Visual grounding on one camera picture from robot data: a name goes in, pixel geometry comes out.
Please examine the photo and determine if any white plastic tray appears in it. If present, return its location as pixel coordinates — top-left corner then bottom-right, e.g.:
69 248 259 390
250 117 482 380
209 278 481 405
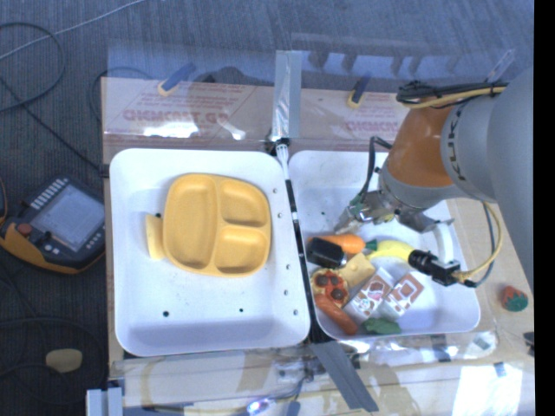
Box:
108 147 312 358
288 149 481 342

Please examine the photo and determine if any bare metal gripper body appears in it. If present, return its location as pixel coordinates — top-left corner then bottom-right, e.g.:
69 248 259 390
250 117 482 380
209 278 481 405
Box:
356 189 407 226

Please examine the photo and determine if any pizza slice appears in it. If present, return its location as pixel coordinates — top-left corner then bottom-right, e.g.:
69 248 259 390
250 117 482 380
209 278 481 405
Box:
310 267 351 309

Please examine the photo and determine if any green broccoli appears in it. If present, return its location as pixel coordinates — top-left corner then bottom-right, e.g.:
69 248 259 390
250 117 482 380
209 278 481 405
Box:
362 316 402 336

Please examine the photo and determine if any yellow divided plate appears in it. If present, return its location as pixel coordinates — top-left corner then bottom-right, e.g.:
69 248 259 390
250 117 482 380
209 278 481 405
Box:
162 172 273 278

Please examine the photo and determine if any yellow banana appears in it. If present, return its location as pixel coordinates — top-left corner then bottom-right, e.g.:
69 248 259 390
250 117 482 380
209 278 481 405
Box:
367 239 418 263

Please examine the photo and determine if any white brown carton pink print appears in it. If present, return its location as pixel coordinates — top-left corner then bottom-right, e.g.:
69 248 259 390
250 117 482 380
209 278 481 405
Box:
343 266 396 325

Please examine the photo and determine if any pale yellow oval object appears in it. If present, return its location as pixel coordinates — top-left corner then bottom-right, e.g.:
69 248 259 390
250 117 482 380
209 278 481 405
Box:
44 348 84 374

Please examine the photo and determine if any orange sausage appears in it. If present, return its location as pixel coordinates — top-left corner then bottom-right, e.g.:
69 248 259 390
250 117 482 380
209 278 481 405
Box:
314 293 359 336

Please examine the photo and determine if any orange carrot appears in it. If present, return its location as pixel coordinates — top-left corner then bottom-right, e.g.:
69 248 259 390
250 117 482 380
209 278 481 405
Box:
308 233 378 256

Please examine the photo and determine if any yellow cheese wedge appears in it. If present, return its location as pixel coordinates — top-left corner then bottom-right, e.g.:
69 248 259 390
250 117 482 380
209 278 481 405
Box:
337 252 377 288

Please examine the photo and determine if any orange and green toy fruit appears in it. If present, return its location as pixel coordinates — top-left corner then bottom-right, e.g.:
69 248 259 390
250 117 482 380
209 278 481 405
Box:
501 284 530 313

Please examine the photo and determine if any small black can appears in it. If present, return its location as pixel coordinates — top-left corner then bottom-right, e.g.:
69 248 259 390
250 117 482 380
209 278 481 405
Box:
306 237 348 270

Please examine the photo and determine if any brown cardboard board red print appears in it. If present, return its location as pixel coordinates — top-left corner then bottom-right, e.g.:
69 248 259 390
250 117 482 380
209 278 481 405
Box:
100 75 535 406

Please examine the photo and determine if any black cylinder on white bracket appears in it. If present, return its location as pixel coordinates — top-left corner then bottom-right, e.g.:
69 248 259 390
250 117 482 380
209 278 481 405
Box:
407 222 462 288

